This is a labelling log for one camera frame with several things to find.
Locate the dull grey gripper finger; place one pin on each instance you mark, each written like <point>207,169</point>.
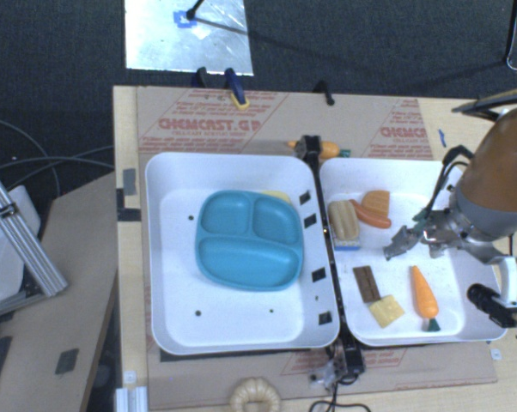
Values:
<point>439,251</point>
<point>399,243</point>

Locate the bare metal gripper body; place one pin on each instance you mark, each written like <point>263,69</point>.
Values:
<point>454,230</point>

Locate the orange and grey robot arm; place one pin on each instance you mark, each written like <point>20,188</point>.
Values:
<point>499,165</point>

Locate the white plastic tray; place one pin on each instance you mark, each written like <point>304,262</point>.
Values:
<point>241,316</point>
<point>396,268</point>

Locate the red toy sausage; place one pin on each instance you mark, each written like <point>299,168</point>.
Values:
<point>372,218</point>

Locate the orange toy carrot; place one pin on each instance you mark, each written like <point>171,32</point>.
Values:
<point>425,296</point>
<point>330,148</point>

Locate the orange toy bread slice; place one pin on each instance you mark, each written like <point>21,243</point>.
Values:
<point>376,201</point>

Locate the blue and white small packet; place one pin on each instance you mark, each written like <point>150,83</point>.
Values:
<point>348,244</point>

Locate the brown toy chocolate bar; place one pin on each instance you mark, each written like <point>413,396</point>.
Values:
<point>366,283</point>

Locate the beige toy bread bun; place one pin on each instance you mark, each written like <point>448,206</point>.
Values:
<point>343,219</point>

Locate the yellow toy cheese piece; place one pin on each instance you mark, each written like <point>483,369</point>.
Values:
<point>386,311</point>

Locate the thin black rod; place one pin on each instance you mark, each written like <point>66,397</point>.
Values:
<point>327,238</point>

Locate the blue divided plate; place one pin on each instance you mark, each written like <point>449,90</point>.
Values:
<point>245,247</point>

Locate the brown cardboard board red print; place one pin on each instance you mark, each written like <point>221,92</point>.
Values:
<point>258,118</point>

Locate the beige toy doughnut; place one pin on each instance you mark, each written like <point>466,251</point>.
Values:
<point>241,395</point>

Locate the black cylinder on white bracket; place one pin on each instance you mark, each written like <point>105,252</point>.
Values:
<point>494,301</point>

